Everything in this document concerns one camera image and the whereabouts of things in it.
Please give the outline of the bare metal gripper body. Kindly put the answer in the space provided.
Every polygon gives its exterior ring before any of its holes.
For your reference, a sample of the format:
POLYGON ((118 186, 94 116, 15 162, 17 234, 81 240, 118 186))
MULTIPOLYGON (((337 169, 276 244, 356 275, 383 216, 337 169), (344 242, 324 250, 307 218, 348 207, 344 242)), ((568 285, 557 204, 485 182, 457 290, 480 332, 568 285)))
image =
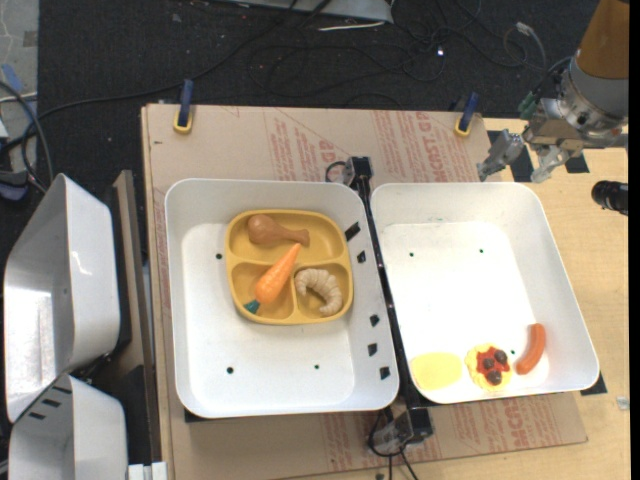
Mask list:
POLYGON ((627 148, 628 81, 565 78, 558 95, 535 106, 523 139, 536 149, 556 147, 575 156, 584 149, 627 148))

